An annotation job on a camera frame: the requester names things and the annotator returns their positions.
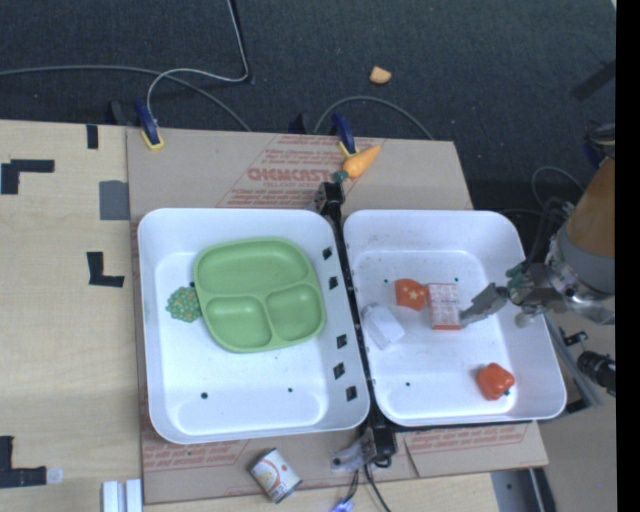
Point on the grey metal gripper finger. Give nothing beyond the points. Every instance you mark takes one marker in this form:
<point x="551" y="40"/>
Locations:
<point x="484" y="304"/>
<point x="525" y="317"/>

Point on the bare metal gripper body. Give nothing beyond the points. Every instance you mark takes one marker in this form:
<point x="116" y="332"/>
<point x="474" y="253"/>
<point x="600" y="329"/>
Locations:
<point x="537" y="290"/>

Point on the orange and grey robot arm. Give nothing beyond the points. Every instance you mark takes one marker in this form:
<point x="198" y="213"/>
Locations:
<point x="595" y="220"/>

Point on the orange and white carton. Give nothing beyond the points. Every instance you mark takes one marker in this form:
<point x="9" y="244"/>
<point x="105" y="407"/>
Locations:
<point x="444" y="307"/>

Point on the orange bell pepper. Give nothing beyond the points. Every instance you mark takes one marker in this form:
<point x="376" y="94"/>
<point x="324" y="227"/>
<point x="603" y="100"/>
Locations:
<point x="494" y="381"/>

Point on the white plastic tray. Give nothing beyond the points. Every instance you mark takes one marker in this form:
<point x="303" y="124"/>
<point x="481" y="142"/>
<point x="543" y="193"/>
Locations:
<point x="240" y="390"/>
<point x="440" y="370"/>

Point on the orange carrot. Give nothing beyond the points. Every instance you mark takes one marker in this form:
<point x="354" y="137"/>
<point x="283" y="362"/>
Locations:
<point x="361" y="162"/>

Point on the green divided plate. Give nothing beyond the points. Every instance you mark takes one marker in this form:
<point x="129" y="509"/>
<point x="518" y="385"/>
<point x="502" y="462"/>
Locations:
<point x="250" y="275"/>

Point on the tan bread piece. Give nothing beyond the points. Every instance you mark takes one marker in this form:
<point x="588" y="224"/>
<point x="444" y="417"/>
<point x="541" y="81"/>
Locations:
<point x="380" y="75"/>

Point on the white can with orange print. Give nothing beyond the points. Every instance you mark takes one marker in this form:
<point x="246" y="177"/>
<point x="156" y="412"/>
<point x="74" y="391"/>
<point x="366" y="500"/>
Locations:
<point x="275" y="475"/>

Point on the green broccoli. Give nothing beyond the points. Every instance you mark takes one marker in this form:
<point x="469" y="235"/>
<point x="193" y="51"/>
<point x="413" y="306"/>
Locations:
<point x="182" y="305"/>

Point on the brown cardboard board, red print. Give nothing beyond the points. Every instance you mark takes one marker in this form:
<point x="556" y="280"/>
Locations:
<point x="200" y="170"/>

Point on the black cylinder on white bracket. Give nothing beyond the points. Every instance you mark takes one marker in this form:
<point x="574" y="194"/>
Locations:
<point x="597" y="367"/>

